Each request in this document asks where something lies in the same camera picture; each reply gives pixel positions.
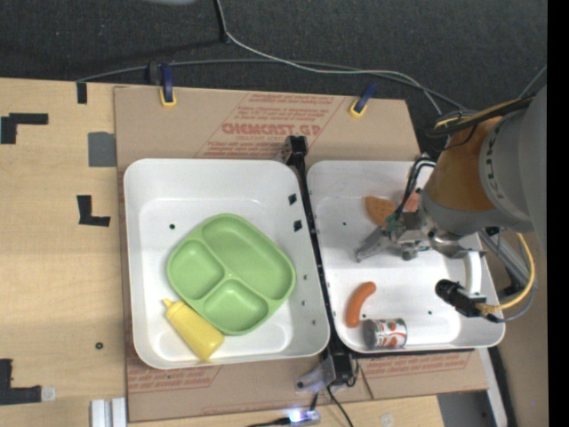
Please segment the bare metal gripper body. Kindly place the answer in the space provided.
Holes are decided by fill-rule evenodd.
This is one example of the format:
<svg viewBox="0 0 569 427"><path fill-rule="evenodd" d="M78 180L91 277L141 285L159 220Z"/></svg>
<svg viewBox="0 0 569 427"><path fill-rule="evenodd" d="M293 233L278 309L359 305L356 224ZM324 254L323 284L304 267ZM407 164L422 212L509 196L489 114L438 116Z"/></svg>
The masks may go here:
<svg viewBox="0 0 569 427"><path fill-rule="evenodd" d="M404 261L410 261L419 252L434 250L450 259L458 259L473 252L461 245L460 238L440 230L421 212L393 213L389 216L389 240L401 248Z"/></svg>

